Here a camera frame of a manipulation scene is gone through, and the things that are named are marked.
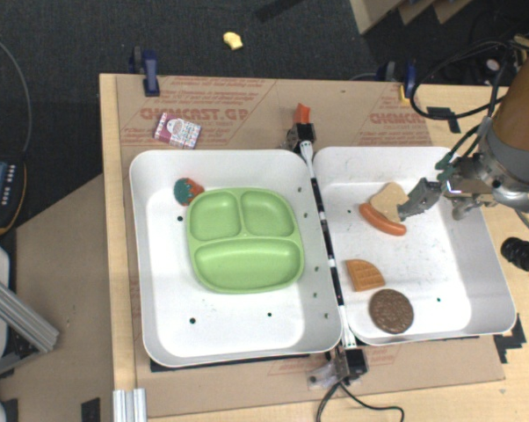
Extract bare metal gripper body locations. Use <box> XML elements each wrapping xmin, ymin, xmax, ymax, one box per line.
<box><xmin>439</xmin><ymin>154</ymin><xmax>529</xmax><ymax>214</ymax></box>

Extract beige bread slice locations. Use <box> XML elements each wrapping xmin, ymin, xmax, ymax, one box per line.
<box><xmin>369</xmin><ymin>181</ymin><xmax>410</xmax><ymax>224</ymax></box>

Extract orange sausage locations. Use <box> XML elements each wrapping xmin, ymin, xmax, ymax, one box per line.
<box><xmin>358</xmin><ymin>202</ymin><xmax>408</xmax><ymax>237</ymax></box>

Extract white plastic tray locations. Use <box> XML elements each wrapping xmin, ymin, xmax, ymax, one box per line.
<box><xmin>128</xmin><ymin>148</ymin><xmax>344</xmax><ymax>368</ymax></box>
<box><xmin>311</xmin><ymin>145</ymin><xmax>518</xmax><ymax>347</ymax></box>

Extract orange waffle wedge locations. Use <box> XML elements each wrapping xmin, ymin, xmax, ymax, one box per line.
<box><xmin>344</xmin><ymin>258</ymin><xmax>387</xmax><ymax>293</ymax></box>

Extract thin black and white rod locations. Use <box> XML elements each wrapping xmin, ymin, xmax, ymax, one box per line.
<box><xmin>299</xmin><ymin>140</ymin><xmax>359</xmax><ymax>350</ymax></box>

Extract brown round biscuit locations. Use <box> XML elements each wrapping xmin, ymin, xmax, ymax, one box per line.
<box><xmin>368</xmin><ymin>287</ymin><xmax>416</xmax><ymax>335</ymax></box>

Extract small orange block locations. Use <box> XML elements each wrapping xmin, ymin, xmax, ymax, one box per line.
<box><xmin>293</xmin><ymin>102</ymin><xmax>313</xmax><ymax>125</ymax></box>

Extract green divided plate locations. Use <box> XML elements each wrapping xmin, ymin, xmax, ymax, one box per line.
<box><xmin>185</xmin><ymin>186</ymin><xmax>306</xmax><ymax>295</ymax></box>

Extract brown cardboard board red print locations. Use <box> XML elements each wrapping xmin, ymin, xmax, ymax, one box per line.
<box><xmin>114</xmin><ymin>74</ymin><xmax>508</xmax><ymax>418</ymax></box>

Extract red and green strawberry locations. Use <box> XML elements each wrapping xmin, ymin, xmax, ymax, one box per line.
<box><xmin>172</xmin><ymin>177</ymin><xmax>206</xmax><ymax>207</ymax></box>

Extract small yellow toy piece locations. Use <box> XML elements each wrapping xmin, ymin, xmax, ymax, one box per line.
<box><xmin>222</xmin><ymin>31</ymin><xmax>244</xmax><ymax>52</ymax></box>

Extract pink and white carton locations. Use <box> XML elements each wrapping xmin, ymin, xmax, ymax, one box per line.
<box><xmin>152</xmin><ymin>112</ymin><xmax>203</xmax><ymax>150</ymax></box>

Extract black block with thin wires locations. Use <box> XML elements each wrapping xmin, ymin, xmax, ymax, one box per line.
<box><xmin>333</xmin><ymin>347</ymin><xmax>371</xmax><ymax>385</ymax></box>
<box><xmin>285</xmin><ymin>121</ymin><xmax>317</xmax><ymax>154</ymax></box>

